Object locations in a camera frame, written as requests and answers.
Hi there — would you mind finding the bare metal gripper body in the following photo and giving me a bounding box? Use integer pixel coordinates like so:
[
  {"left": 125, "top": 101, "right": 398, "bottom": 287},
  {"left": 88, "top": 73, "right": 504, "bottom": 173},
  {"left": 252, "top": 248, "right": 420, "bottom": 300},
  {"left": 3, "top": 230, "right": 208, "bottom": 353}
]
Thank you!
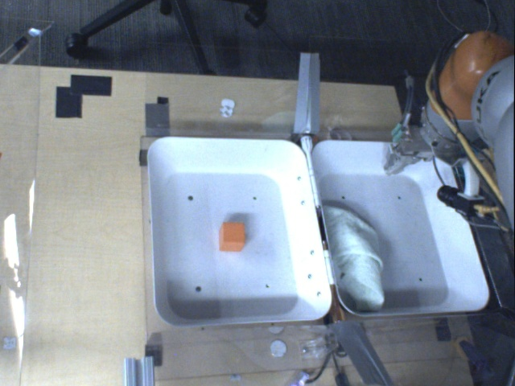
[{"left": 398, "top": 129, "right": 442, "bottom": 163}]

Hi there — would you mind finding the white plastic tray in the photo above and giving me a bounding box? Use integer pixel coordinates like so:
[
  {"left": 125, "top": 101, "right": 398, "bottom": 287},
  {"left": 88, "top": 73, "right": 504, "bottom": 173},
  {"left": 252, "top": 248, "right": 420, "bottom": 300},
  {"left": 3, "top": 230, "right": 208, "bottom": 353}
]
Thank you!
[
  {"left": 146, "top": 136, "right": 333, "bottom": 329},
  {"left": 311, "top": 139, "right": 491, "bottom": 318}
]

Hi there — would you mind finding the pale green rolled cloth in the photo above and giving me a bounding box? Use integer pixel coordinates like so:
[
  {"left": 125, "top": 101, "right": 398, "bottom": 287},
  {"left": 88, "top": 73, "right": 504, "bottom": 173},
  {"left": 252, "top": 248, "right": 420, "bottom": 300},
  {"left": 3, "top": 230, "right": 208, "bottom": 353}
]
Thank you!
[{"left": 321, "top": 204, "right": 385, "bottom": 313}]

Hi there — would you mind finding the orange cube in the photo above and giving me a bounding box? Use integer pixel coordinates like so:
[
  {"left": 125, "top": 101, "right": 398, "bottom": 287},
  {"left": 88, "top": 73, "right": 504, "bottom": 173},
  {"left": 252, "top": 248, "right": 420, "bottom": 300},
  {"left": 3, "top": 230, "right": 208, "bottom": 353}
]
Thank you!
[{"left": 219, "top": 221, "right": 247, "bottom": 253}]

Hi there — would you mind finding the black cylinder on white bracket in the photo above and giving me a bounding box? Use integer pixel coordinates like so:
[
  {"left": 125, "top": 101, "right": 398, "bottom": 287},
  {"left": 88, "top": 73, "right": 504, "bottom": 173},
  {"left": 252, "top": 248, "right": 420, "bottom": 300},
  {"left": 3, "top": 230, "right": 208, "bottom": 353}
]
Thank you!
[{"left": 437, "top": 159, "right": 485, "bottom": 218}]

